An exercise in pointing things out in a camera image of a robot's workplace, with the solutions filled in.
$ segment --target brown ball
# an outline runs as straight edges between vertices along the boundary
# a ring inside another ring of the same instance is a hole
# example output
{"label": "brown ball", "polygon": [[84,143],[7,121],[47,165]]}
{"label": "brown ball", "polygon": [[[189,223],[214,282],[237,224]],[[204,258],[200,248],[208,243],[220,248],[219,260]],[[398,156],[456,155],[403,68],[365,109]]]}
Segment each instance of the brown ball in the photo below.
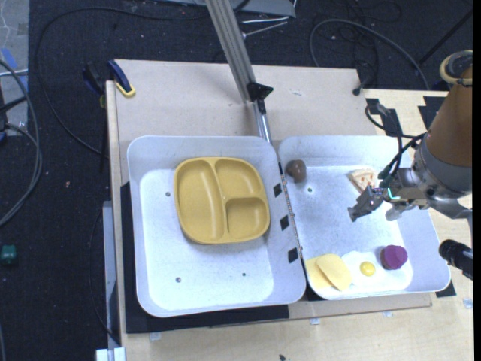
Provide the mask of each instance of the brown ball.
{"label": "brown ball", "polygon": [[294,178],[294,183],[304,182],[307,176],[306,164],[302,160],[291,160],[286,166],[287,175]]}

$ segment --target green object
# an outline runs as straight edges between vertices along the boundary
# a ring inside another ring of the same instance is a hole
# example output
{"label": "green object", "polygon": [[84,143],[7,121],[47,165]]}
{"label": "green object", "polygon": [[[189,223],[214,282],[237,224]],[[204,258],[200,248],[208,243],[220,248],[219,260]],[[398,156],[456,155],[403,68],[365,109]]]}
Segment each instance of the green object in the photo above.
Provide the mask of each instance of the green object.
{"label": "green object", "polygon": [[17,248],[14,244],[6,244],[0,252],[0,264],[3,266],[14,265],[18,262]]}

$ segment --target vertical rod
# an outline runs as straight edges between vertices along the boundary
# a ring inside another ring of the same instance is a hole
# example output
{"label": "vertical rod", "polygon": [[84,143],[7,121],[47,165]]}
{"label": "vertical rod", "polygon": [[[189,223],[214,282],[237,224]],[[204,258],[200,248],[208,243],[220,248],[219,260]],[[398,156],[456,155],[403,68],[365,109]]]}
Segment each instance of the vertical rod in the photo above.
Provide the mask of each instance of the vertical rod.
{"label": "vertical rod", "polygon": [[[247,91],[247,84],[255,83],[256,77],[247,54],[241,29],[237,24],[234,10],[229,0],[205,0],[205,2],[217,35],[219,36],[225,57],[234,75],[240,96],[244,102],[251,103],[252,101]],[[267,117],[265,114],[259,112],[256,103],[253,103],[253,110],[259,135],[271,143],[271,132]]]}

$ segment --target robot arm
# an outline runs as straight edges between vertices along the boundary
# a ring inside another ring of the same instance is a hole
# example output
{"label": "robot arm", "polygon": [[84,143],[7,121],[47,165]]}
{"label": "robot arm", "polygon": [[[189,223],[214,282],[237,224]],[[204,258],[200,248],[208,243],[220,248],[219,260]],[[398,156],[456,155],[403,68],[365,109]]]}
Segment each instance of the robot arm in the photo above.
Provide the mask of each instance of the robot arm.
{"label": "robot arm", "polygon": [[[383,179],[380,187],[367,187],[356,205],[348,208],[353,222],[389,202],[392,208],[386,213],[387,220],[396,220],[415,207],[433,208],[452,219],[466,218],[472,236],[473,211],[458,199],[471,194],[473,186],[473,52],[449,56],[441,64],[440,74],[453,86],[429,130],[419,136],[419,143],[412,140],[406,146],[416,148],[411,167],[391,173],[392,164],[386,166],[379,176]],[[472,250],[453,242],[441,244],[441,256],[473,279]]]}

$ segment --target blue clip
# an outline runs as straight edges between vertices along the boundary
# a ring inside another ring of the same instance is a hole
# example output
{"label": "blue clip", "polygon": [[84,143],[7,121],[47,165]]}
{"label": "blue clip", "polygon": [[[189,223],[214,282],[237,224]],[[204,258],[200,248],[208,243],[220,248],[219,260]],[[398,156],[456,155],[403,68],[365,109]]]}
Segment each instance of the blue clip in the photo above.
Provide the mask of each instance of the blue clip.
{"label": "blue clip", "polygon": [[115,83],[119,91],[126,98],[130,98],[135,95],[134,87],[129,83],[129,79],[127,79],[126,74],[123,73],[119,65],[114,60],[109,60],[107,64],[113,73]]}

